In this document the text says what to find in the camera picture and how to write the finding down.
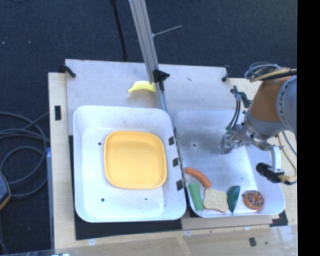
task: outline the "sausage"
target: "sausage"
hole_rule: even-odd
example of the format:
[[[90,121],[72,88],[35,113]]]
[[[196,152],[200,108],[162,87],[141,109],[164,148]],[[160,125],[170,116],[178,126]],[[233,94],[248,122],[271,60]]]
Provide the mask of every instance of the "sausage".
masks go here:
[[[201,171],[195,169],[195,168],[192,168],[192,167],[186,167],[184,169],[184,172],[186,174],[189,174],[195,178],[197,178],[202,184],[203,186],[208,189],[211,187],[211,182],[210,180],[207,178],[207,176],[205,176]]]

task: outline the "banana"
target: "banana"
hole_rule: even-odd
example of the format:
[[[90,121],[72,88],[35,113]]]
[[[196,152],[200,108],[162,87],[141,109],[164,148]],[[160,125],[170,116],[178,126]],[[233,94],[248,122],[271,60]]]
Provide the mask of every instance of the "banana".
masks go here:
[[[156,86],[154,83],[150,83],[149,81],[136,81],[132,87],[128,90],[128,93],[137,90],[149,90],[153,93],[156,92]]]

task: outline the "toy bread slice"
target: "toy bread slice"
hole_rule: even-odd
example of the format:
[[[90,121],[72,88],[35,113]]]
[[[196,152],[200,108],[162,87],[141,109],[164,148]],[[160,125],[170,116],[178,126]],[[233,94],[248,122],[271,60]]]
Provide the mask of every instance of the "toy bread slice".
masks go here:
[[[207,188],[204,192],[203,206],[209,210],[225,213],[229,209],[227,193]]]

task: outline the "yellow plate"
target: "yellow plate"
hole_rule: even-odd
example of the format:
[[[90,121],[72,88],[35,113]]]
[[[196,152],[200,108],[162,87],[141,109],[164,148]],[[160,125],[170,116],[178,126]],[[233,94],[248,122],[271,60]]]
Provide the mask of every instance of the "yellow plate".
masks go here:
[[[167,179],[164,145],[149,132],[120,130],[104,142],[104,172],[118,188],[147,190],[162,186]]]

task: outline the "toy donut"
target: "toy donut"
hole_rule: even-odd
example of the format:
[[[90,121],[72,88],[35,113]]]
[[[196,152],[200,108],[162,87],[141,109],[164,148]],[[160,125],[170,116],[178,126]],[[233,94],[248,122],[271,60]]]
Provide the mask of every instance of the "toy donut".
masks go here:
[[[256,190],[247,191],[243,196],[245,206],[254,210],[261,210],[265,204],[264,196]]]

